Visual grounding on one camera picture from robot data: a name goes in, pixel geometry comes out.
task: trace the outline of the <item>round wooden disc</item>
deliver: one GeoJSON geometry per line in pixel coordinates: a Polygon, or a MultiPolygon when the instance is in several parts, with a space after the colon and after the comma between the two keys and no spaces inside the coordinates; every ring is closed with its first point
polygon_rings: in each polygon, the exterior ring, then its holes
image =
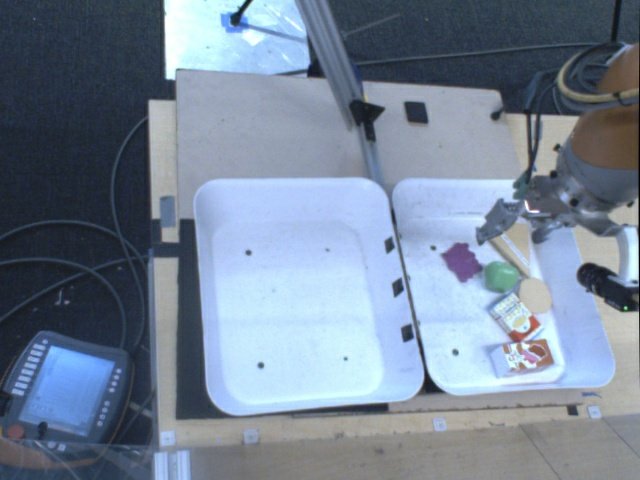
{"type": "Polygon", "coordinates": [[[518,297],[532,313],[545,313],[551,309],[551,293],[541,279],[523,280],[520,283],[518,297]]]}

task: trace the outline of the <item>wooden table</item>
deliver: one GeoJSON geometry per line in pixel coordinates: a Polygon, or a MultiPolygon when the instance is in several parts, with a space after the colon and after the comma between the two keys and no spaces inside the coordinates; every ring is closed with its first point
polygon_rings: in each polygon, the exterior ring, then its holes
{"type": "MultiPolygon", "coordinates": [[[[373,84],[371,92],[384,92],[382,85],[373,84]]],[[[417,87],[406,86],[414,96],[417,87]]],[[[465,113],[465,103],[478,103],[478,94],[469,94],[470,100],[462,95],[461,104],[449,109],[451,119],[465,113]]],[[[160,219],[161,199],[180,199],[176,102],[152,101],[149,112],[152,216],[160,219]]],[[[574,123],[571,117],[544,118],[538,160],[541,172],[553,166],[556,154],[552,148],[565,141],[574,123]]],[[[523,116],[507,115],[500,124],[512,136],[509,140],[520,166],[510,168],[518,172],[526,160],[523,116]]],[[[385,148],[382,143],[380,147],[381,151],[385,148]]],[[[515,155],[513,150],[505,152],[506,161],[513,162],[515,155]]],[[[638,224],[635,208],[620,209],[613,218],[638,224]]],[[[582,229],[576,229],[575,235],[584,261],[617,270],[614,239],[596,238],[582,229]]],[[[162,240],[177,242],[177,225],[162,227],[162,240]]],[[[616,374],[609,385],[585,393],[425,395],[414,408],[418,412],[394,410],[392,404],[388,413],[375,415],[176,420],[178,262],[155,258],[152,266],[160,445],[166,450],[192,449],[193,478],[417,479],[427,474],[429,478],[502,478],[508,473],[521,478],[627,478],[625,475],[639,470],[637,313],[620,314],[598,300],[616,358],[616,374]],[[578,407],[577,416],[568,414],[569,405],[578,407]],[[603,418],[590,418],[590,406],[597,406],[603,418]],[[443,421],[447,431],[436,432],[443,421]],[[260,444],[243,445],[244,431],[253,429],[259,431],[260,444]]]]}

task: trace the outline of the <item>purple star-shaped object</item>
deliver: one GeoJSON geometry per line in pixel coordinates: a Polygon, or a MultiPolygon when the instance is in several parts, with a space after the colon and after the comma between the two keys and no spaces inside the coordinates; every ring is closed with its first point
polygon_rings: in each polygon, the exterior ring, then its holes
{"type": "Polygon", "coordinates": [[[469,244],[455,243],[453,247],[442,254],[447,267],[453,272],[461,283],[471,279],[482,270],[476,255],[469,250],[469,244]]]}

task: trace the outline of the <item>black square marker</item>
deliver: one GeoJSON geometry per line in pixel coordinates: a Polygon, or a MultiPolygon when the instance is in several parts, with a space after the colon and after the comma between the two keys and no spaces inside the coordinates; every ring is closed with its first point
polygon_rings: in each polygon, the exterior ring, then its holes
{"type": "Polygon", "coordinates": [[[429,122],[427,106],[422,101],[405,101],[404,110],[407,113],[407,121],[410,123],[427,124],[429,122]]]}

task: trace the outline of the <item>small carton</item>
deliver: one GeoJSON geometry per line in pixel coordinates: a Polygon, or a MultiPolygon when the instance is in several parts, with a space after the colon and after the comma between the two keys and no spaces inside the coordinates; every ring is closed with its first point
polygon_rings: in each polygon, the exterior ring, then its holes
{"type": "Polygon", "coordinates": [[[501,345],[491,353],[491,361],[498,377],[539,372],[554,363],[547,340],[501,345]]]}
{"type": "Polygon", "coordinates": [[[532,338],[542,330],[542,324],[515,293],[498,302],[489,313],[513,341],[532,338]]]}

